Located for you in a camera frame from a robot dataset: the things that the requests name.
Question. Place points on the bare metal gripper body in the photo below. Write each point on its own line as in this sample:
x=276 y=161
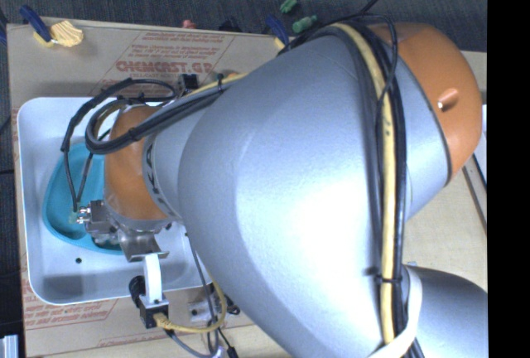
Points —
x=134 y=242

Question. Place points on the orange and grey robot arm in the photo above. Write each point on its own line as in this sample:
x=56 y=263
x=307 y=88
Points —
x=290 y=165

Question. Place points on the white plastic tray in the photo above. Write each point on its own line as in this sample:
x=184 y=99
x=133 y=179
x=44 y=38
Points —
x=54 y=273

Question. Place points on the blue divided plate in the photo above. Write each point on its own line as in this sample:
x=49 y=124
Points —
x=62 y=190

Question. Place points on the brown cardboard board red print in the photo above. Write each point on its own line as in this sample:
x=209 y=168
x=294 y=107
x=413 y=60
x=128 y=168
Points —
x=99 y=54

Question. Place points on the yellow ridged toy food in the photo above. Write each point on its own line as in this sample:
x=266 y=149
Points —
x=66 y=34

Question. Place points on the pink toy food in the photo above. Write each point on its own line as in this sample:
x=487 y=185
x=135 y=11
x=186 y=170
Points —
x=188 y=23

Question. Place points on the black cylinder on white bracket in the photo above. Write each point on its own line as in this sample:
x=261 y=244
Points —
x=152 y=273

